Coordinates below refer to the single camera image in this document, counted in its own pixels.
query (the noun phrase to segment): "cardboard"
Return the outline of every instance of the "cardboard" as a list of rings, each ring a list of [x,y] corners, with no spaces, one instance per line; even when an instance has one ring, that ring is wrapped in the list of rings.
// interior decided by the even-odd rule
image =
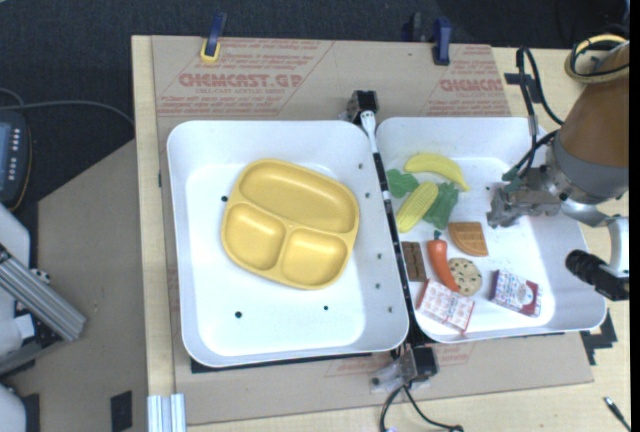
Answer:
[[[221,40],[217,65],[199,58],[202,39],[151,38],[176,391],[190,425],[380,404],[371,374],[389,353],[194,372],[181,341],[180,298],[166,140],[189,119],[339,118],[355,90],[375,90],[379,121],[398,116],[508,116],[491,48],[453,45],[433,63],[427,43]],[[589,382],[578,333],[435,345],[441,373],[418,399]]]

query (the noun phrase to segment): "toy banana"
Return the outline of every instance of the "toy banana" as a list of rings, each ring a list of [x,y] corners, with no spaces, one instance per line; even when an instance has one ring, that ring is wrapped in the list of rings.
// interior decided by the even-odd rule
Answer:
[[[421,183],[402,203],[396,214],[396,225],[400,233],[406,233],[415,226],[438,196],[438,186],[431,182]]]
[[[404,170],[407,172],[435,172],[457,183],[464,191],[470,189],[460,166],[450,158],[437,153],[418,153],[413,155],[404,164]]]

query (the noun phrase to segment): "toy food package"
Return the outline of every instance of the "toy food package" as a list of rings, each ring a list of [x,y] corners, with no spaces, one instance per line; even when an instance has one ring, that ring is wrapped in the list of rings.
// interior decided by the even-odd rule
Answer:
[[[453,292],[445,285],[430,279],[425,283],[418,298],[416,311],[441,324],[465,332],[474,305],[473,299]]]
[[[523,315],[540,316],[542,288],[506,270],[497,270],[489,300]]]

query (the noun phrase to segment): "blue clamp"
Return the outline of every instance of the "blue clamp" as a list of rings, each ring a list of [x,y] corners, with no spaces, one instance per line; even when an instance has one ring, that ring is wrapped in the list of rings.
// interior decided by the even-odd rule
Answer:
[[[200,49],[200,58],[209,64],[218,61],[220,57],[220,43],[218,39],[222,36],[224,26],[227,23],[227,13],[219,12],[213,17],[209,38],[205,39]]]
[[[451,23],[444,16],[436,18],[433,22],[433,41],[435,46],[433,52],[433,62],[438,66],[449,65],[449,43],[451,42]]]

